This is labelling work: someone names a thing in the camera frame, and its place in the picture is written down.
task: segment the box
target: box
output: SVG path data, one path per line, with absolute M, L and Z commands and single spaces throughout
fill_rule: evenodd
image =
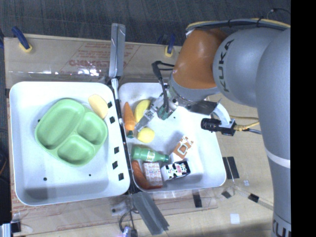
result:
M 193 143 L 194 142 L 192 140 L 190 140 L 187 136 L 184 135 L 182 136 L 177 146 L 173 150 L 173 153 L 181 159 L 184 159 Z
M 161 175 L 164 181 L 174 180 L 179 177 L 185 177 L 191 173 L 186 160 L 176 161 L 161 168 Z
M 162 187 L 162 177 L 158 162 L 144 162 L 143 163 L 144 174 L 147 181 L 152 187 Z

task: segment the bottle cap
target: bottle cap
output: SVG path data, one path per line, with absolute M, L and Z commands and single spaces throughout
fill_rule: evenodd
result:
M 127 136 L 127 138 L 130 138 L 130 139 L 134 138 L 133 131 L 128 131 L 126 136 Z
M 169 155 L 164 155 L 163 162 L 169 162 Z

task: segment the cable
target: cable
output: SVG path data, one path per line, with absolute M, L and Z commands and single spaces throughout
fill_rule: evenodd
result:
M 255 117 L 238 117 L 238 116 L 233 116 L 233 115 L 230 115 L 231 118 L 234 118 L 234 119 L 254 119 L 254 120 L 257 120 L 257 122 L 254 122 L 252 124 L 248 124 L 248 125 L 238 125 L 236 124 L 234 126 L 234 130 L 236 131 L 251 131 L 251 132 L 254 132 L 255 130 L 250 130 L 249 128 L 250 127 L 253 127 L 255 125 L 258 125 L 259 124 L 259 119 L 258 118 L 255 118 Z
M 262 135 L 261 131 L 256 130 L 256 129 L 247 129 L 247 130 L 243 130 L 243 132 L 253 132 L 253 133 Z
M 186 31 L 191 31 L 193 29 L 214 29 L 220 27 L 233 27 L 233 26 L 257 26 L 257 27 L 267 27 L 277 30 L 286 30 L 290 28 L 290 25 L 270 20 L 270 19 L 261 19 L 261 18 L 251 18 L 251 19 L 234 19 L 234 20 L 225 20 L 225 21 L 202 21 L 189 24 L 186 27 Z
M 286 9 L 283 9 L 283 8 L 272 8 L 271 10 L 269 10 L 269 12 L 267 13 L 267 19 L 269 19 L 269 14 L 272 13 L 272 12 L 276 12 L 277 10 L 283 10 L 285 12 L 287 12 L 288 14 L 291 15 L 291 12 L 286 10 Z
M 4 34 L 0 28 L 0 48 L 4 49 Z
M 130 210 L 127 211 L 126 213 L 124 213 L 123 216 L 119 219 L 119 222 L 118 222 L 119 228 L 122 231 L 122 233 L 124 233 L 124 228 L 122 227 L 122 222 L 123 222 L 123 219 L 126 217 L 126 215 L 128 213 L 130 213 Z
M 168 113 L 169 112 L 168 95 L 167 95 L 167 91 L 166 91 L 166 89 L 164 87 L 164 84 L 163 84 L 163 79 L 162 79 L 162 75 L 161 75 L 160 70 L 173 70 L 173 69 L 159 68 L 158 64 L 165 65 L 165 66 L 170 66 L 170 67 L 174 67 L 174 65 L 168 64 L 168 63 L 164 63 L 162 61 L 155 61 L 154 63 L 152 63 L 153 72 L 156 75 L 156 77 L 158 78 L 158 81 L 159 81 L 159 83 L 161 84 L 161 87 L 162 87 L 163 107 L 165 108 L 164 112 Z
M 0 176 L 0 180 L 6 182 L 8 185 L 10 185 L 10 181 L 4 178 L 3 176 Z
M 119 219 L 119 222 L 118 222 L 118 225 L 119 225 L 119 229 L 122 231 L 122 233 L 124 233 L 124 228 L 122 226 L 122 222 L 123 222 L 123 219 L 127 216 L 127 214 L 130 215 L 130 220 L 132 221 L 132 225 L 133 225 L 133 229 L 135 229 L 135 226 L 134 226 L 134 221 L 133 221 L 133 216 L 132 216 L 132 212 L 138 214 L 139 212 L 135 209 L 131 209 L 131 210 L 128 210 L 126 213 L 124 213 L 121 218 Z

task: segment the plastic bottle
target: plastic bottle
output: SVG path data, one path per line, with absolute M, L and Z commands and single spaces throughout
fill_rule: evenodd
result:
M 159 160 L 163 162 L 169 161 L 169 155 L 162 155 L 152 149 L 141 148 L 137 146 L 133 147 L 132 149 L 132 158 L 133 160 L 143 160 L 149 162 L 155 162 Z

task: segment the green divided plate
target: green divided plate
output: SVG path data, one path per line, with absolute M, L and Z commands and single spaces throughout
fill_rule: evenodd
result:
M 35 139 L 45 151 L 61 162 L 77 167 L 92 160 L 107 136 L 105 122 L 70 98 L 55 103 L 35 129 Z

